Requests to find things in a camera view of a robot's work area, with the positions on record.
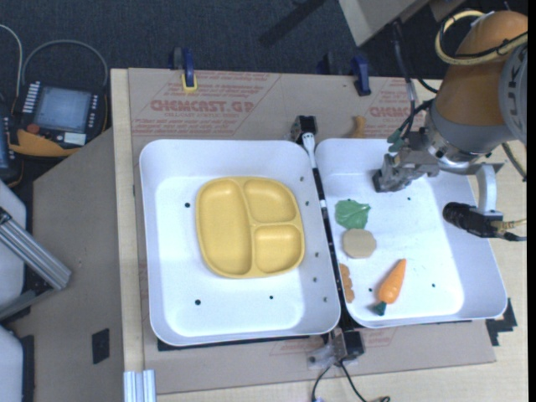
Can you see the brown cardboard board red print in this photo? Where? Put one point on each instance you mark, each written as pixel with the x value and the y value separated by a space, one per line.
pixel 251 107

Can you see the tan round biscuit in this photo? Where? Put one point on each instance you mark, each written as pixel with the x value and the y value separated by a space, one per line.
pixel 359 243

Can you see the black cylinder on white bracket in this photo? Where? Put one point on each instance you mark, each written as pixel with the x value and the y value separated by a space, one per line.
pixel 465 218

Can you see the orange lumpy toy food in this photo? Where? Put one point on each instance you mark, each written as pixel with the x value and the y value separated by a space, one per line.
pixel 347 283

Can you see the yellow divided plate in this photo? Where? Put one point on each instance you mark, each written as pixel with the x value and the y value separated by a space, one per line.
pixel 228 228

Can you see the tan curved toy food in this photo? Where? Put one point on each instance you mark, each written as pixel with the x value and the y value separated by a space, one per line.
pixel 357 127

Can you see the green lettuce leaf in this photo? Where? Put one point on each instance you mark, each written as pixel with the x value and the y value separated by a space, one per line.
pixel 352 214

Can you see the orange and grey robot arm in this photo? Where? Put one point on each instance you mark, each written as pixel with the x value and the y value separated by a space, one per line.
pixel 473 90

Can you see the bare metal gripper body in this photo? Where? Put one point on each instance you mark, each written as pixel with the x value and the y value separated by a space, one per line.
pixel 419 157

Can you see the white plastic tray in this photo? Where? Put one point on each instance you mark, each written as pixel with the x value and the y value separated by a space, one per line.
pixel 234 304
pixel 423 233

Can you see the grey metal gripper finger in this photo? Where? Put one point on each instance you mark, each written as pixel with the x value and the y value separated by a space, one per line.
pixel 387 174
pixel 404 180

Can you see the thin black and white rod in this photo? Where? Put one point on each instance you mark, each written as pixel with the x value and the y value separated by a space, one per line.
pixel 322 201

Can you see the orange carrot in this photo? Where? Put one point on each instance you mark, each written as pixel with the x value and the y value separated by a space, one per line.
pixel 393 285

